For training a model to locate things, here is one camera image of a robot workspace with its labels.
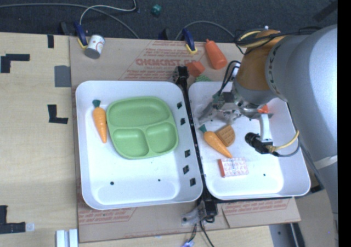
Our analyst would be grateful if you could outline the brown cardboard board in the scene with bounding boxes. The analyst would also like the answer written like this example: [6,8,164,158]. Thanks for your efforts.
[68,36,302,243]

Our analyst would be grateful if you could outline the white plastic tray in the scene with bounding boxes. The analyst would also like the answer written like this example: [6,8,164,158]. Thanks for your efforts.
[188,81,312,201]
[75,80,204,210]

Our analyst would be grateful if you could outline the white can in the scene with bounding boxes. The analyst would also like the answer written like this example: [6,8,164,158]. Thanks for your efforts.
[83,34,106,60]

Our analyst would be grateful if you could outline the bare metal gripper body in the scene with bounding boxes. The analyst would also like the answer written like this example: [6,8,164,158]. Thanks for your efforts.
[216,91,263,119]

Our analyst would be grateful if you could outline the orange carrot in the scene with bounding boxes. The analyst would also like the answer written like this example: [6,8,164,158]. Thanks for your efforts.
[198,124,234,159]
[92,99,108,144]

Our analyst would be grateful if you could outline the thin black rod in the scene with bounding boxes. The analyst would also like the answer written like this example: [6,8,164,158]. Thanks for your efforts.
[179,77,211,203]

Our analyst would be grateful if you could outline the black cylinder on white bracket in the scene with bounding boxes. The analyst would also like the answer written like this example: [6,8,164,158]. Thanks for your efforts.
[245,113,274,155]

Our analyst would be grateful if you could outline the brown biscuit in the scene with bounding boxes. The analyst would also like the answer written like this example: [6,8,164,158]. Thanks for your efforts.
[214,124,236,148]

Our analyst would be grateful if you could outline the orange bottle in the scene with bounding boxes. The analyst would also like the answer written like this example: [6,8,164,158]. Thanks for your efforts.
[205,38,229,71]

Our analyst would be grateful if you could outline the red and white packet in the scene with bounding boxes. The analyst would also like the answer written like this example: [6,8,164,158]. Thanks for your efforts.
[218,157,250,179]

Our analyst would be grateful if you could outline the orange carton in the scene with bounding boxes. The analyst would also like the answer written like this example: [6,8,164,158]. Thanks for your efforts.
[186,61,206,78]

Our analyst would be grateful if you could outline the green patterned packet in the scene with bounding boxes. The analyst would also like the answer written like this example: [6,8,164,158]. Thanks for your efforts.
[194,73,212,83]

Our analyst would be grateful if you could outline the black block with wires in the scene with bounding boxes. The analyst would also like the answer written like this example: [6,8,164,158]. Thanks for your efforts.
[180,198,219,226]
[172,66,190,85]

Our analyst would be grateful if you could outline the green divided plate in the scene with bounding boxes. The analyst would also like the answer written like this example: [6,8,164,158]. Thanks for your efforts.
[105,96,179,160]

